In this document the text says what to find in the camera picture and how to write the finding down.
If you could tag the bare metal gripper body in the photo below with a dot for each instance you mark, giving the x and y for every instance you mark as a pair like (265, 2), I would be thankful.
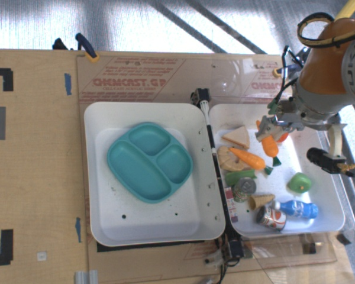
(290, 120)

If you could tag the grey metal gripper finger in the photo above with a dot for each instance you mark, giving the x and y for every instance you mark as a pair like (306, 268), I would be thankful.
(278, 129)
(263, 127)

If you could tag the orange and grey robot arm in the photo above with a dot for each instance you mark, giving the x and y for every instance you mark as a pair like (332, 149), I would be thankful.
(322, 69)

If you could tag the orange round fruit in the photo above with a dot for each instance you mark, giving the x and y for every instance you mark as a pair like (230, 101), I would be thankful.
(283, 137)

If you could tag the short orange carrot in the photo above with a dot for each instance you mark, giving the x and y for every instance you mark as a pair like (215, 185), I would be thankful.
(269, 148)

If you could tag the beige triangular sandwich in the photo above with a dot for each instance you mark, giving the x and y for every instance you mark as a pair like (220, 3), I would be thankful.
(239, 136)

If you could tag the long orange carrot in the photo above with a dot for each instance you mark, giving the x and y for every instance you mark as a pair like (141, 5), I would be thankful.
(250, 158)

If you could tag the beige croissant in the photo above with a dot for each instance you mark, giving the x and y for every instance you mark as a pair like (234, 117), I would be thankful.
(227, 161)

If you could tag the thin black and white rod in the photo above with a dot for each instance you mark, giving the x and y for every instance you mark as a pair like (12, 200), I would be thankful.
(213, 146)

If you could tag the green bell pepper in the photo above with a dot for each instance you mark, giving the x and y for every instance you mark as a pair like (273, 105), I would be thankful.
(298, 182)

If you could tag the green vegetable stick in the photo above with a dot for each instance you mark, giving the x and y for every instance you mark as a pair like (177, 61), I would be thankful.
(235, 177)

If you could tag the green can with grey lid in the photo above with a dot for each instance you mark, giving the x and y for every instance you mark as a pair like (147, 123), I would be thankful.
(244, 188)

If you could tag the tan ice cream cone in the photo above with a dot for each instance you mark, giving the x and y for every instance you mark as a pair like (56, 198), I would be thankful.
(258, 201)

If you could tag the blue bottle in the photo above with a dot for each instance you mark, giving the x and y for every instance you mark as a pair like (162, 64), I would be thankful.
(298, 209)

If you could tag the red and white carton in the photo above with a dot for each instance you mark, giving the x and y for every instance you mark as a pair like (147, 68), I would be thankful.
(231, 207)

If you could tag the orange and white can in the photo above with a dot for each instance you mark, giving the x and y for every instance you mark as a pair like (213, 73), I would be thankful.
(272, 219)

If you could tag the brown cardboard board red print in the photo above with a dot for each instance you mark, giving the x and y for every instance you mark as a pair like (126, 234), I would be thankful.
(171, 78)

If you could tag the white plastic tray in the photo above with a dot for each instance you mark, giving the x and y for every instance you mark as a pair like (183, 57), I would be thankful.
(154, 220)
(313, 229)

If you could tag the teal divided plate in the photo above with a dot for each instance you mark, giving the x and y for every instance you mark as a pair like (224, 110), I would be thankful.
(136, 170)

